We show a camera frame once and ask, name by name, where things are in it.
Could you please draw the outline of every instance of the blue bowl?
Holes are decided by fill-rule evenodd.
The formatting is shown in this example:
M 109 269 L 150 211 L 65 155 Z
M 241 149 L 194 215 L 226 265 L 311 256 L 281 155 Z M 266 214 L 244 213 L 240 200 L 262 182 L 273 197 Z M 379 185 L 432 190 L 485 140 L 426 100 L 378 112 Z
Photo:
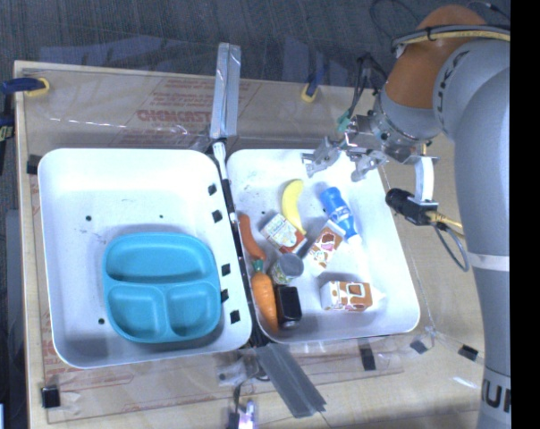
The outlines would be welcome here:
M 103 256 L 103 289 L 111 325 L 131 341 L 194 340 L 220 321 L 215 257 L 187 234 L 144 232 L 112 240 Z

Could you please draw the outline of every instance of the white tray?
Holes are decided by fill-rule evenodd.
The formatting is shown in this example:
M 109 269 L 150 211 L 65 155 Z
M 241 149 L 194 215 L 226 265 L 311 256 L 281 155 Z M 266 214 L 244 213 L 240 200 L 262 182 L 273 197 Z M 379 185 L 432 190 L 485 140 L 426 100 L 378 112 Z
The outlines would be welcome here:
M 270 217 L 280 212 L 282 192 L 289 181 L 302 179 L 304 190 L 299 210 L 307 237 L 319 233 L 327 217 L 319 200 L 325 188 L 336 186 L 356 217 L 363 238 L 360 252 L 342 243 L 328 268 L 318 278 L 306 272 L 293 281 L 298 288 L 302 320 L 297 329 L 273 334 L 259 317 L 266 335 L 277 342 L 334 341 L 407 332 L 419 320 L 419 304 L 384 187 L 377 170 L 354 183 L 355 165 L 346 156 L 312 178 L 306 175 L 301 154 L 307 150 L 243 149 L 232 154 L 227 170 L 237 213 L 250 216 L 253 235 L 266 252 L 265 270 L 279 252 L 259 232 Z M 247 258 L 249 276 L 253 269 Z M 362 313 L 324 311 L 319 288 L 329 280 L 370 282 L 375 288 L 374 305 Z
M 113 366 L 228 351 L 248 340 L 252 320 L 220 177 L 208 156 L 190 150 L 56 149 L 41 159 L 38 181 L 54 346 L 64 361 L 80 368 Z M 108 322 L 105 247 L 119 235 L 142 231 L 188 233 L 213 251 L 228 299 L 207 338 L 143 344 L 124 339 Z M 223 265 L 229 265 L 228 274 Z

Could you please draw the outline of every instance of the blue bottle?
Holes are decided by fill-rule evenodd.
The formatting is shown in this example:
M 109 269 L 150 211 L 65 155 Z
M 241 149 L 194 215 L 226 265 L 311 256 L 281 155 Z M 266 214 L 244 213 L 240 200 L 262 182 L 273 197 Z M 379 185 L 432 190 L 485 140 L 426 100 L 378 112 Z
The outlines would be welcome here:
M 348 243 L 361 243 L 361 237 L 355 229 L 355 220 L 348 204 L 337 188 L 328 188 L 320 194 L 320 200 L 328 217 L 345 231 L 344 238 Z

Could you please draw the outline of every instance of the banana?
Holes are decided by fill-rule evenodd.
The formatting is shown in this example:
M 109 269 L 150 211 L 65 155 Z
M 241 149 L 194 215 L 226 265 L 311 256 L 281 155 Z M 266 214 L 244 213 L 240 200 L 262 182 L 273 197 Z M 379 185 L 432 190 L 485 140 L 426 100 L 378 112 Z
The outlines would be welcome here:
M 294 180 L 288 183 L 282 193 L 282 214 L 296 229 L 306 235 L 306 231 L 302 227 L 302 221 L 300 220 L 300 212 L 298 211 L 298 198 L 303 189 L 304 182 L 302 180 Z

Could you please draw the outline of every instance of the carrot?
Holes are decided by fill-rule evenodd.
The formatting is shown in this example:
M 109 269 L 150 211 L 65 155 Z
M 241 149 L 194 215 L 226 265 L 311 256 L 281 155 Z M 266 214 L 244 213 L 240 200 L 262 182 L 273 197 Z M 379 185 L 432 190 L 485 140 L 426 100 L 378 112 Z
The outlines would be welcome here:
M 256 243 L 252 236 L 252 230 L 250 229 L 250 216 L 247 214 L 241 214 L 238 217 L 238 227 L 240 229 L 240 237 L 242 238 L 242 244 L 253 259 L 260 259 L 266 261 L 266 253 Z
M 258 305 L 260 314 L 270 325 L 272 332 L 278 331 L 278 311 L 276 310 L 276 299 L 272 279 L 265 273 L 256 272 L 250 278 L 250 286 L 254 300 Z

